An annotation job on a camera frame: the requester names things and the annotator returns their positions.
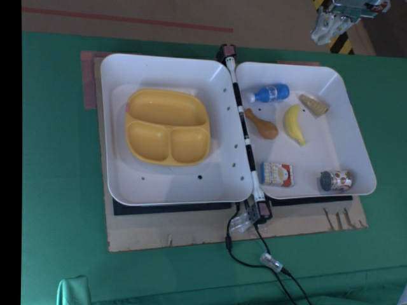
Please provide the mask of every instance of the yellow black striped tape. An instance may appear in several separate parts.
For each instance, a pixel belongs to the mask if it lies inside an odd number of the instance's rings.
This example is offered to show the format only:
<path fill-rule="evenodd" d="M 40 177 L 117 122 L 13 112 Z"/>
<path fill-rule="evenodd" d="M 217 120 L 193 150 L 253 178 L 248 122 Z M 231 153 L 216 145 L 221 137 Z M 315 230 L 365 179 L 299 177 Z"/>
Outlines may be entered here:
<path fill-rule="evenodd" d="M 319 7 L 327 8 L 332 0 L 312 0 L 314 2 L 315 10 L 318 10 Z M 350 44 L 350 40 L 348 34 L 344 32 L 341 35 L 335 36 L 331 42 L 328 44 L 329 50 L 331 53 L 338 53 L 338 54 L 355 54 L 352 45 Z"/>

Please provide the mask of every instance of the floor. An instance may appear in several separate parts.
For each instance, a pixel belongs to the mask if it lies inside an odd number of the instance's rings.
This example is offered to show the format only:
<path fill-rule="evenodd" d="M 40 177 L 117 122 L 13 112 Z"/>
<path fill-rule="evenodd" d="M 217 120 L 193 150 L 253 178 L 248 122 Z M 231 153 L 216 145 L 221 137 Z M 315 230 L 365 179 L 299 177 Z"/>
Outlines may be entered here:
<path fill-rule="evenodd" d="M 22 0 L 22 30 L 330 53 L 312 0 Z M 407 57 L 407 3 L 347 34 L 355 54 Z"/>

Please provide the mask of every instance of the metal machinery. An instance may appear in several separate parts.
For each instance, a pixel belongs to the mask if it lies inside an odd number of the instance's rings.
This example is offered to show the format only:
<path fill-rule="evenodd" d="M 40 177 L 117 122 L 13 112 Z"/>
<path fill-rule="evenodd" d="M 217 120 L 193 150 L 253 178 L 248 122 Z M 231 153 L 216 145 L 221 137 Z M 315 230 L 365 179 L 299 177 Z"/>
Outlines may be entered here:
<path fill-rule="evenodd" d="M 331 42 L 362 17 L 373 18 L 390 8 L 390 0 L 332 0 L 327 8 L 320 7 L 311 38 L 318 45 Z"/>

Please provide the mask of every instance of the waffle cone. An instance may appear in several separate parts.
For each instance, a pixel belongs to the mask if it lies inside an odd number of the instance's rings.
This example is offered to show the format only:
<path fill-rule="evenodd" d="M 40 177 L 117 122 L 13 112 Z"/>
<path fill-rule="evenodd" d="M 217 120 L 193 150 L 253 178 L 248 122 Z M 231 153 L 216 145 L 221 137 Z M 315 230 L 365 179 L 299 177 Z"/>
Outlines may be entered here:
<path fill-rule="evenodd" d="M 325 114 L 326 111 L 329 109 L 328 105 L 302 94 L 300 95 L 300 101 L 305 106 L 307 106 L 310 109 L 310 111 L 312 111 L 316 116 L 321 116 Z"/>

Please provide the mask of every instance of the banana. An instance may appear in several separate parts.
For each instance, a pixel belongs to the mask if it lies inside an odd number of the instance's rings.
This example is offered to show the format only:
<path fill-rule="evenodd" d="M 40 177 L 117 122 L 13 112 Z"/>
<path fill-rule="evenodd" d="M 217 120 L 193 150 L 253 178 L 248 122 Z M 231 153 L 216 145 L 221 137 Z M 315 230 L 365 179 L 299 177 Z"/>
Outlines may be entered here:
<path fill-rule="evenodd" d="M 284 114 L 284 124 L 286 133 L 296 140 L 301 146 L 305 145 L 301 128 L 298 125 L 298 113 L 300 112 L 300 105 L 295 104 L 291 106 Z"/>

